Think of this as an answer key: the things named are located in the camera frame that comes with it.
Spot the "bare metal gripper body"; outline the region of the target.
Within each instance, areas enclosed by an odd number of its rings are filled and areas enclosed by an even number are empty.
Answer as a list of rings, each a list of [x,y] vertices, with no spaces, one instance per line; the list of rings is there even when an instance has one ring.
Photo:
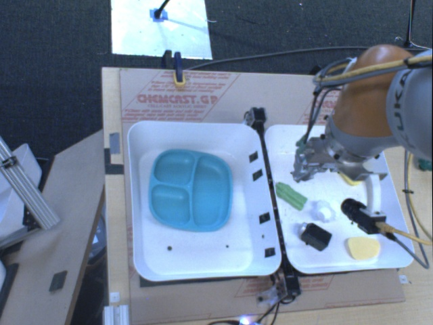
[[[305,146],[305,180],[326,171],[341,173],[351,181],[365,181],[373,175],[383,180],[388,175],[387,172],[369,171],[364,166],[366,162],[365,157],[351,154],[333,137],[312,137]]]

